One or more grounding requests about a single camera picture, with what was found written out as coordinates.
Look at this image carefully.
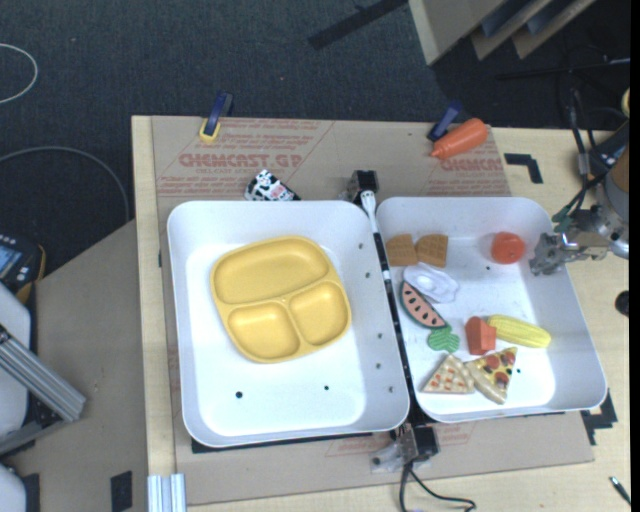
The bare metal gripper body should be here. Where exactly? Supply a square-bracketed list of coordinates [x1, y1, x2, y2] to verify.
[562, 213, 631, 262]

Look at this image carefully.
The white fried egg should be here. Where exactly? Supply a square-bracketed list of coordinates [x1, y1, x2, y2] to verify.
[402, 264, 460, 304]

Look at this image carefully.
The red watermelon slice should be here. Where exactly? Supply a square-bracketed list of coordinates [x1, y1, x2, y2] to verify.
[397, 280, 448, 332]

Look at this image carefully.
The white plastic tray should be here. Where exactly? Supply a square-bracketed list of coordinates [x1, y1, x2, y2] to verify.
[166, 199, 412, 448]
[374, 195, 609, 424]

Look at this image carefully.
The thin black and white rod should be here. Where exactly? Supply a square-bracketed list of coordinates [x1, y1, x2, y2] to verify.
[360, 189, 417, 404]

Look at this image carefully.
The yellow divided plate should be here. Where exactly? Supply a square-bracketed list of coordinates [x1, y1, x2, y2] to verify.
[209, 235, 353, 365]

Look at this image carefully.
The black and white carton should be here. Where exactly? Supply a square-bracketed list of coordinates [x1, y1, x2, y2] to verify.
[243, 168, 302, 203]

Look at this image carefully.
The black pen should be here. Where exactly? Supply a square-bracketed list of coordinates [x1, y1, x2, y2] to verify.
[608, 475, 632, 505]

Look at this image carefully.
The pizza slice with pepperoni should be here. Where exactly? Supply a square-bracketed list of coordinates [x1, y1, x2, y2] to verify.
[464, 345, 519, 406]

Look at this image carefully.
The red tomato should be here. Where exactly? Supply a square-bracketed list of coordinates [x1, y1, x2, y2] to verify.
[489, 230, 528, 265]

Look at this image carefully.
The brown waffle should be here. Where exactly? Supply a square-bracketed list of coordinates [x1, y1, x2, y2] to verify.
[414, 232, 450, 269]
[384, 232, 419, 268]

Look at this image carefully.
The pizza slice with red squares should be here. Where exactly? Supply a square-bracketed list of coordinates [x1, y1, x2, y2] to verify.
[421, 353, 477, 396]

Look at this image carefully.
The green leaf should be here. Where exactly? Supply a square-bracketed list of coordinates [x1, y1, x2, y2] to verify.
[426, 326, 462, 353]

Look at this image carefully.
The brown cardboard board red print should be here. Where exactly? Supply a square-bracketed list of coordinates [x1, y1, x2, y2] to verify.
[149, 115, 597, 507]

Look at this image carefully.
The yellow corn cob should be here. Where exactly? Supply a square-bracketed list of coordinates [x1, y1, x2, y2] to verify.
[486, 313, 553, 349]

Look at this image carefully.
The red sausage piece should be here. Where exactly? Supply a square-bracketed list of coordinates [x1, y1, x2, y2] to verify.
[464, 315, 498, 357]

